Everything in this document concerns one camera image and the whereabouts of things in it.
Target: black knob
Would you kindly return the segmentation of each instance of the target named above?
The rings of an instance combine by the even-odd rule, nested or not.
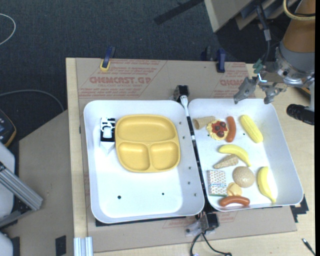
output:
[[[315,125],[315,112],[306,108],[306,106],[290,104],[286,108],[286,113],[294,119],[300,120],[304,123]]]

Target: sausage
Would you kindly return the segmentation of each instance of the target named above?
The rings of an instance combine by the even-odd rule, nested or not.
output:
[[[227,142],[232,142],[236,136],[236,122],[235,119],[232,116],[228,116],[226,118],[226,121],[228,122],[229,125],[229,132],[228,135],[226,136],[225,140]]]
[[[250,204],[250,200],[249,200],[249,198],[246,198],[244,196],[230,195],[230,196],[226,196],[226,197],[222,198],[219,201],[219,205],[222,207],[225,207],[225,206],[232,204],[232,203],[237,203],[237,204],[241,204],[244,206],[248,206]]]

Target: divided plate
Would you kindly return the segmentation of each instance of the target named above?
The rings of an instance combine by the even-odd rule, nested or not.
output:
[[[122,166],[132,172],[169,171],[180,161],[177,129],[162,115],[120,118],[115,126],[115,148]]]

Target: gray carpet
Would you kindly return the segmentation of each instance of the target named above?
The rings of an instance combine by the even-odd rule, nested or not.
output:
[[[0,45],[0,109],[17,128],[19,141],[67,108],[67,57],[200,61],[207,46],[226,51],[226,61],[255,62],[266,50],[257,22],[239,30],[234,19],[213,33],[203,1],[193,0],[1,0],[0,13],[16,23]],[[282,38],[288,18],[270,22],[272,45]],[[0,42],[13,30],[0,15]]]

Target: cracker package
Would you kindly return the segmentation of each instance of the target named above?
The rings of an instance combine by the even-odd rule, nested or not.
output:
[[[223,170],[208,170],[208,192],[210,196],[227,196],[226,173]]]

